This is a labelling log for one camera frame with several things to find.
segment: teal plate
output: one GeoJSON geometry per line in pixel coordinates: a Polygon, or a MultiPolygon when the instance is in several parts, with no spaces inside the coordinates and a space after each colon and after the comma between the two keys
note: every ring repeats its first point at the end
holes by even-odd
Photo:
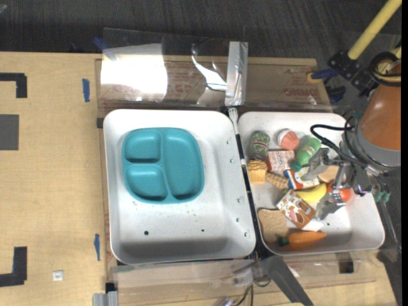
{"type": "Polygon", "coordinates": [[[179,128],[130,132],[122,148],[126,188],[138,201],[183,203],[204,187],[204,167],[196,139],[179,128]]]}

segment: black floor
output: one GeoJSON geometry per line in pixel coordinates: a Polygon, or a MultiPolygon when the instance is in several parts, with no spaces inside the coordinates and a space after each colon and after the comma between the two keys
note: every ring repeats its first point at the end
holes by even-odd
{"type": "MultiPolygon", "coordinates": [[[[315,58],[321,69],[348,50],[387,0],[0,0],[0,50],[100,52],[105,27],[229,38],[249,42],[251,56],[315,58]]],[[[402,35],[400,8],[359,59],[390,50],[402,35]]],[[[364,111],[365,97],[347,82],[338,111],[364,111]]],[[[387,208],[401,245],[401,172],[388,178],[387,208]]],[[[402,251],[383,257],[402,304],[402,251]]]]}

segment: green can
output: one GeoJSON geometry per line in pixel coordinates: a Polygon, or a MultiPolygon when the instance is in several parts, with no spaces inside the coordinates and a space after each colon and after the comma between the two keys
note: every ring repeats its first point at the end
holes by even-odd
{"type": "Polygon", "coordinates": [[[251,136],[251,145],[249,146],[249,158],[266,161],[268,158],[270,137],[269,135],[256,131],[251,136]]]}

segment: banana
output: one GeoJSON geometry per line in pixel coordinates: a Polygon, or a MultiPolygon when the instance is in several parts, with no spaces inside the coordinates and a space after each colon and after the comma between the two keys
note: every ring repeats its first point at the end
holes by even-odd
{"type": "Polygon", "coordinates": [[[307,203],[315,203],[326,194],[326,191],[327,191],[326,184],[321,183],[311,188],[296,191],[296,194],[307,203]]]}

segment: wooden tabletop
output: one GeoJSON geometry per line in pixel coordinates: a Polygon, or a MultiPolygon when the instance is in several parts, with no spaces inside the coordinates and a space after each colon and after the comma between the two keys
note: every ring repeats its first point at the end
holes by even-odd
{"type": "MultiPolygon", "coordinates": [[[[0,305],[92,305],[93,293],[105,291],[98,59],[99,54],[0,52],[0,73],[27,76],[27,98],[16,98],[14,82],[0,82],[0,114],[19,116],[18,150],[0,150],[0,274],[12,272],[14,247],[27,247],[27,280],[0,288],[0,305]],[[89,81],[89,101],[83,80],[89,81]],[[53,280],[59,270],[63,280],[53,280]]],[[[372,262],[371,282],[306,292],[316,305],[396,305],[383,264],[372,262]]],[[[255,305],[289,302],[281,292],[263,292],[256,289],[255,305]]]]}

